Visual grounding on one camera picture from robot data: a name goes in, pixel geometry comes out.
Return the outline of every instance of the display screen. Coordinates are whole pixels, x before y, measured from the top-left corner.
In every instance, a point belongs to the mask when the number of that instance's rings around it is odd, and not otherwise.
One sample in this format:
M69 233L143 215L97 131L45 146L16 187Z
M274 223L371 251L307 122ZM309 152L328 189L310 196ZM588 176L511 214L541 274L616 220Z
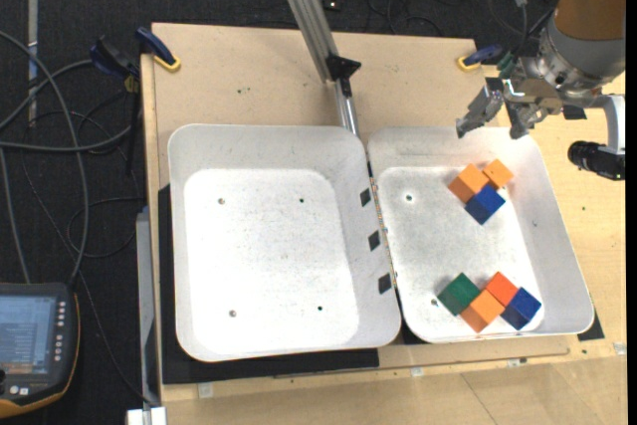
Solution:
M0 296L0 369L8 374L46 374L56 299Z

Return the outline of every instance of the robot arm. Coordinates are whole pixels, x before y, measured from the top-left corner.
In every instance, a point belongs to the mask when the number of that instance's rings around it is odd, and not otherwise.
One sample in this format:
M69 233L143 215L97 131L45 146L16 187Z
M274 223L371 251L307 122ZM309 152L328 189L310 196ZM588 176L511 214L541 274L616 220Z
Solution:
M602 93L625 70L625 13L626 0L559 0L542 29L537 54L502 67L502 87L480 91L456 122L458 136L484 125L503 104L512 138L528 134L566 106L601 107L608 143L576 142L568 157L580 168L625 179L624 97Z

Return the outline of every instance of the cube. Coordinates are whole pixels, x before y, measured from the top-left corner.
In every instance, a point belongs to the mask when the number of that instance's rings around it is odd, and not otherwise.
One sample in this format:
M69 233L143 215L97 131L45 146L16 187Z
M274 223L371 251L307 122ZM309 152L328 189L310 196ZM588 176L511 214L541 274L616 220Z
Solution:
M520 287L502 313L502 318L520 330L533 319L540 307L541 303L524 287Z
M485 289L504 307L511 302L518 292L518 288L500 272L493 275L485 285Z
M467 275L461 273L438 295L438 301L442 303L454 316L469 306L480 289Z
M498 159L494 159L482 171L489 179L489 184L497 190L514 178L513 173Z
M491 184L487 184L467 202L465 209L478 223L484 225L504 203L505 199Z
M484 289L478 296L469 303L461 313L460 317L475 331L479 333L491 322L494 321L505 310L493 295Z
M470 163L451 181L448 188L466 204L488 182L489 178L484 172L481 172L476 165Z

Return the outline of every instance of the wooden table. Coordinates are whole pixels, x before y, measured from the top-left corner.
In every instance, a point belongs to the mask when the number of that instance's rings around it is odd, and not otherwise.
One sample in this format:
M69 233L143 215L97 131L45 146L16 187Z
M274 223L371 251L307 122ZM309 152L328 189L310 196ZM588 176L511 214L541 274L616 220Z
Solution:
M319 81L295 30L154 24L182 60L169 73L142 56L142 96L155 311L160 314L157 192L169 183L167 140L193 122L338 123L332 88ZM362 62L352 77L366 144L383 126L453 125L493 69L463 73L471 40L334 34ZM607 86L624 91L624 76ZM602 111L545 120L538 143L604 338L520 337L379 349L380 367L348 373L160 384L169 423L624 423L627 422L625 184L579 171L576 140L606 141ZM501 112L493 125L507 125ZM161 333L157 331L161 342Z

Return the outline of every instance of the black bracket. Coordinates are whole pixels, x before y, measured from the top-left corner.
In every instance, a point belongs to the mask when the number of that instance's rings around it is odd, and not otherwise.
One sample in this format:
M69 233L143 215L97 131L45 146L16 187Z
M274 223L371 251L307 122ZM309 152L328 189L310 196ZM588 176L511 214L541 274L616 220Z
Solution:
M331 79L335 82L340 80L340 87L342 88L343 95L346 98L351 98L351 84L349 83L349 77L358 71L361 63L333 54L329 54L327 59L325 59L325 62L327 63Z

